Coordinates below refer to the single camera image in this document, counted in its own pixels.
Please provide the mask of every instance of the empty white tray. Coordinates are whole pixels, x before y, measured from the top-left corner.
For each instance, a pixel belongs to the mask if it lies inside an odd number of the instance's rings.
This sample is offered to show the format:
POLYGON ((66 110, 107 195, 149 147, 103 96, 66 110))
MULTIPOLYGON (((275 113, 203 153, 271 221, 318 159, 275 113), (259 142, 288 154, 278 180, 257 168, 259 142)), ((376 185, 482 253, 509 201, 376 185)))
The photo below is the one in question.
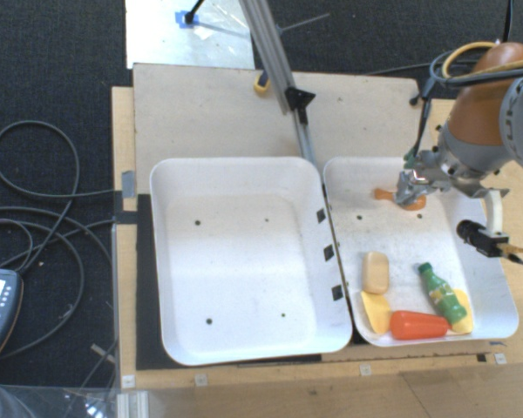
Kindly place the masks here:
POLYGON ((499 260, 478 253, 456 234, 463 219, 486 223, 480 201, 453 189, 429 195, 425 209, 410 212, 374 199, 377 187, 395 189, 402 168, 400 158, 335 158, 325 167, 331 219, 357 330, 368 342, 382 347, 512 335, 519 316, 499 260), (428 340, 394 340, 389 332, 374 333, 360 295, 363 256, 369 251, 389 258, 390 288, 385 298, 393 311, 435 313, 417 270, 429 261, 440 277, 469 296, 472 333, 448 332, 443 338, 428 340))
POLYGON ((195 366, 344 347, 322 182, 301 158, 174 158, 151 173, 165 350, 195 366))

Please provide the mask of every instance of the black connector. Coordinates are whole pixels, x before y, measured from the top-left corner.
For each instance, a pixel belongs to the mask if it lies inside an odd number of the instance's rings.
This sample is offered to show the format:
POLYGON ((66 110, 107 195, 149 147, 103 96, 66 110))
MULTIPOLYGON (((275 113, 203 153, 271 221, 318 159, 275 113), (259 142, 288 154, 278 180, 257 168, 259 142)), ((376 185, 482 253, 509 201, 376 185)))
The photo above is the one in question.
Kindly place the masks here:
POLYGON ((506 235, 488 235, 484 226, 469 219, 464 219, 457 225, 457 235, 486 257, 501 257, 503 253, 498 246, 509 241, 506 235))

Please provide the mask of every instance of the green bottle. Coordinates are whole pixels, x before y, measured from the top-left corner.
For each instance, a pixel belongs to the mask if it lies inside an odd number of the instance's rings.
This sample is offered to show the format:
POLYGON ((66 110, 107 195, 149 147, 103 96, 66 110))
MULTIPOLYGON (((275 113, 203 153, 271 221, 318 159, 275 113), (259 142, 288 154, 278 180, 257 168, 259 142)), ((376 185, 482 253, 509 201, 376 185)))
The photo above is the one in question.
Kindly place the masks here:
POLYGON ((426 284, 426 290, 432 302, 450 324, 459 322, 467 316, 465 307, 457 300, 452 287, 432 271, 430 263, 423 263, 418 267, 418 272, 426 284))

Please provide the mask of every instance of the bottle cap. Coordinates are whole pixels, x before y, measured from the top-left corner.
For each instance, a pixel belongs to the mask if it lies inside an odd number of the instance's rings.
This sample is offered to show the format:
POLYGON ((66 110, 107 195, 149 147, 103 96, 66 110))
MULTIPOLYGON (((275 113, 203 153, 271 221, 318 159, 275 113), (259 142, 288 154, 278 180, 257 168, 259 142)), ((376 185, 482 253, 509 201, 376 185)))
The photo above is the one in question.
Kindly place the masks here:
POLYGON ((424 271, 428 271, 429 269, 432 270, 432 265, 426 262, 418 267, 418 272, 422 274, 424 271))

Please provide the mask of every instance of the black floor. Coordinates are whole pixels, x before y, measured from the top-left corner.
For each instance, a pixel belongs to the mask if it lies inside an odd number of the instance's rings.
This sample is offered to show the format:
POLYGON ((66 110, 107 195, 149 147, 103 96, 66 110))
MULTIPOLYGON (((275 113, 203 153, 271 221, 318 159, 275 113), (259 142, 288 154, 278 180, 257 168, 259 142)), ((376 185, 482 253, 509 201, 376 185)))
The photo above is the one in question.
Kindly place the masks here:
MULTIPOLYGON (((283 34, 294 70, 365 73, 429 62, 439 53, 504 30, 507 0, 269 0, 275 21, 288 26, 330 12, 331 17, 283 34)), ((523 0, 516 0, 512 40, 523 42, 523 0)), ((394 73, 417 78, 425 69, 394 73)), ((110 89, 130 85, 125 63, 125 0, 0 0, 0 131, 18 120, 60 128, 78 150, 78 192, 112 187, 110 89)), ((439 96, 454 94, 438 91, 439 96)), ((69 193, 75 165, 55 133, 25 125, 0 142, 0 168, 34 192, 69 193)), ((62 212, 66 200, 25 197, 0 180, 0 206, 62 212)), ((112 195, 74 201, 69 216, 83 224, 112 218, 112 195)), ((5 210, 0 217, 52 226, 43 214, 5 210)), ((62 226, 61 231, 71 230, 62 226)), ((97 229, 110 249, 110 227, 97 229)), ((35 241, 44 239, 35 233, 35 241)), ((112 281, 107 259, 89 237, 71 239, 85 268, 85 290, 75 314, 41 345, 0 361, 0 383, 78 386, 98 356, 93 343, 113 340, 112 281)), ((0 226, 0 263, 22 252, 16 226, 0 226)), ((55 327, 78 295, 76 260, 50 245, 24 277, 22 311, 4 353, 55 327)), ((104 386, 105 364, 90 386, 104 386)))

